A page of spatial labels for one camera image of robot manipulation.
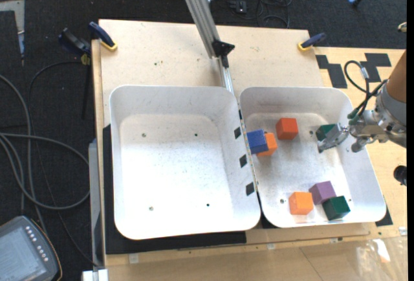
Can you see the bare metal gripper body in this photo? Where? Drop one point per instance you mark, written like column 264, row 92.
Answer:
column 372, row 126

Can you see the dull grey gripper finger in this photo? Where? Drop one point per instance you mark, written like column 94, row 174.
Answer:
column 326, row 145
column 339, row 134

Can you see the dark green cube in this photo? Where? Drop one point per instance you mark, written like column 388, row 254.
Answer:
column 336, row 208
column 324, row 130

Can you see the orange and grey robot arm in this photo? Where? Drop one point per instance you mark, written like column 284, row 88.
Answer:
column 399, row 79

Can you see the white plastic tray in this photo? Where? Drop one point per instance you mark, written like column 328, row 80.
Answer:
column 174, row 169
column 297, row 166

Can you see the red cube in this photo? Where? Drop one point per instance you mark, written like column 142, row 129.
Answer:
column 287, row 128

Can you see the purple cube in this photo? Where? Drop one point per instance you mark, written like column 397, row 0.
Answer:
column 322, row 191

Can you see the orange cube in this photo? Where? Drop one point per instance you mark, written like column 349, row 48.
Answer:
column 272, row 143
column 301, row 203

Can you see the blue cube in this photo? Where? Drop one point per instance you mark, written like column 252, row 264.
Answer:
column 257, row 141

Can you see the pale wood board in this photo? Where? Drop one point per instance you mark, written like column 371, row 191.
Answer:
column 155, row 53

